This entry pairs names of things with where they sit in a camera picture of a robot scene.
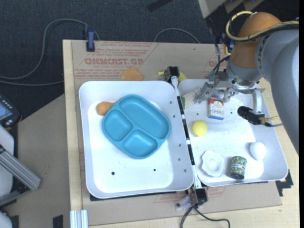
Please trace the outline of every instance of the yellow cable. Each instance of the yellow cable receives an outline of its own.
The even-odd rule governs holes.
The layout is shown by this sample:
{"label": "yellow cable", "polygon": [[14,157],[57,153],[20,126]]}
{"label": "yellow cable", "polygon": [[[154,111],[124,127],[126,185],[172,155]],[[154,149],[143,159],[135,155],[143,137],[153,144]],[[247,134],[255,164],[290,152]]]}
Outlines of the yellow cable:
{"label": "yellow cable", "polygon": [[229,38],[235,40],[235,41],[247,41],[247,40],[253,40],[255,37],[267,32],[267,31],[270,31],[272,29],[276,29],[276,28],[280,28],[280,27],[284,27],[284,26],[287,26],[287,25],[300,25],[300,22],[299,21],[287,21],[287,22],[282,22],[282,23],[278,23],[278,24],[275,24],[275,25],[272,25],[268,28],[265,28],[255,34],[252,34],[252,35],[249,35],[247,37],[236,37],[236,36],[233,36],[230,34],[229,32],[229,27],[230,27],[230,24],[231,22],[237,18],[238,16],[242,15],[242,14],[249,14],[249,15],[252,15],[254,14],[253,12],[250,12],[250,11],[242,11],[242,12],[239,12],[237,14],[235,14],[234,16],[231,17],[231,19],[228,21],[227,25],[226,25],[226,34]]}

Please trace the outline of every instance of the tin can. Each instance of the tin can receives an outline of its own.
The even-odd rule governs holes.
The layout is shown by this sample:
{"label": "tin can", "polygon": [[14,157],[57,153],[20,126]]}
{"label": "tin can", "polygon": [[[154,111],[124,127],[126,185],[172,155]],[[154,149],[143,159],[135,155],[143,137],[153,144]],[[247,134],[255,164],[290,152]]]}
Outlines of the tin can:
{"label": "tin can", "polygon": [[242,156],[234,156],[231,158],[230,176],[233,179],[241,180],[245,177],[247,160]]}

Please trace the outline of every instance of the blue plate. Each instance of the blue plate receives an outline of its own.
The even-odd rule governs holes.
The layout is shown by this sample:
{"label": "blue plate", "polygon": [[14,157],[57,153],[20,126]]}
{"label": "blue plate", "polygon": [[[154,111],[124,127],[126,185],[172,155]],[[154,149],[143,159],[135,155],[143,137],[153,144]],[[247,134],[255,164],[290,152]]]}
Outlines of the blue plate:
{"label": "blue plate", "polygon": [[138,95],[127,95],[104,116],[102,129],[119,149],[136,159],[157,151],[168,138],[171,125],[154,105]]}

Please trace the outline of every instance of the white object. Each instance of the white object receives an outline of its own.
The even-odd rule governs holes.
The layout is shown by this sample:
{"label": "white object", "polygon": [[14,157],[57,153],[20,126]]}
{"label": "white object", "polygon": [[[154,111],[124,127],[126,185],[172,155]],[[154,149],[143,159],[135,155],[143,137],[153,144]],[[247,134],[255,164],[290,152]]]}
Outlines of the white object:
{"label": "white object", "polygon": [[1,228],[12,228],[13,224],[8,216],[0,212],[0,227]]}
{"label": "white object", "polygon": [[224,169],[224,158],[212,151],[205,151],[202,155],[202,169],[211,177],[221,176]]}
{"label": "white object", "polygon": [[[180,95],[203,87],[207,79],[185,79],[179,84]],[[262,111],[269,117],[269,111],[262,97]],[[287,163],[273,127],[253,125],[240,117],[237,113],[240,106],[252,107],[251,94],[239,93],[224,104],[225,118],[221,121],[208,118],[208,102],[202,101],[185,109],[185,119],[188,129],[198,119],[208,124],[208,134],[203,138],[196,137],[189,131],[193,157],[197,169],[198,178],[202,183],[210,187],[218,187],[239,183],[253,183],[261,181],[282,180],[288,174]],[[267,146],[267,154],[263,161],[257,161],[250,153],[250,143],[263,142]],[[201,168],[201,155],[211,150],[223,156],[225,166],[220,177],[211,177]],[[230,174],[230,159],[232,156],[246,158],[246,174],[243,180],[232,179]]]}
{"label": "white object", "polygon": [[[139,95],[169,119],[171,132],[162,146],[146,159],[134,159],[117,148],[102,131],[102,102]],[[89,192],[100,199],[186,190],[193,171],[175,89],[164,81],[90,81],[79,89]]]}
{"label": "white object", "polygon": [[[14,138],[13,136],[0,125],[0,144],[10,154],[14,154]],[[13,186],[13,175],[0,165],[0,199],[4,195],[8,195]]]}
{"label": "white object", "polygon": [[266,147],[262,142],[253,142],[250,145],[250,153],[257,161],[261,161],[265,158]]}

